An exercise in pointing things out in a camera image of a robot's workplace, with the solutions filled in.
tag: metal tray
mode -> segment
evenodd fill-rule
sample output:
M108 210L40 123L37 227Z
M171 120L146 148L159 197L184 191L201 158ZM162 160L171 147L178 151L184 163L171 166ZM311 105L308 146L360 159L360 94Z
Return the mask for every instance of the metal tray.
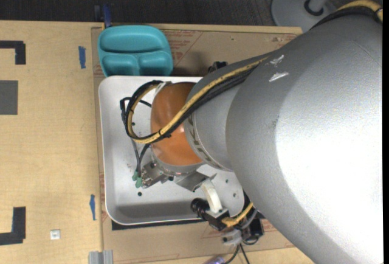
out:
M196 215L190 209L194 198L204 198L201 189L191 192L174 182L157 183L147 189L136 188L132 179L136 169L133 147L127 136L121 115L119 101L131 97L142 84L151 80L175 82L197 82L198 77L138 77L112 76L99 86L100 115L102 123L103 159L105 172L105 204L109 216L122 225L149 224L171 221L194 220ZM151 103L154 91L144 100ZM150 133L151 108L138 105L134 114L134 129L139 135ZM151 160L150 149L142 164ZM226 172L202 165L199 172L212 176L222 205L231 216L243 208L243 190L232 172Z

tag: black square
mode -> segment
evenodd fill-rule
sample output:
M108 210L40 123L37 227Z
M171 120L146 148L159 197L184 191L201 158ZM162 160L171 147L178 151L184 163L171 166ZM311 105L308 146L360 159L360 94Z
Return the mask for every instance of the black square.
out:
M18 81L0 80L0 115L18 114Z

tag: orange object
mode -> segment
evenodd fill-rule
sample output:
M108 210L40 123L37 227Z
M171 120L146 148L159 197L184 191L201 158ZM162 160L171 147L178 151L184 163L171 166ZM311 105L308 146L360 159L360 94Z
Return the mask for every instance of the orange object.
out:
M166 85L157 93L151 109L152 133L159 131L179 112L194 85L191 82L174 83ZM169 165L193 165L202 162L189 146L183 124L172 132L171 137L151 146L158 159Z

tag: pole base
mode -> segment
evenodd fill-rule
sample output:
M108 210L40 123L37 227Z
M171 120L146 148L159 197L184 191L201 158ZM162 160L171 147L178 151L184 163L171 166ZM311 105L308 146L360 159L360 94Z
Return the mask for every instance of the pole base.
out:
M305 9L308 0L273 0L272 16L277 26L300 26L307 32L321 19L335 11L335 7L326 3L320 12L309 13Z

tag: teal plastic container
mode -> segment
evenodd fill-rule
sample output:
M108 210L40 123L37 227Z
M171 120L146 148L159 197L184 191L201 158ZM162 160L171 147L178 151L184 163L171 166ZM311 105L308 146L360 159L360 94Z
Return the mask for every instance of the teal plastic container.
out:
M173 71L169 42L153 26L108 27L98 37L97 50L106 77L169 76Z

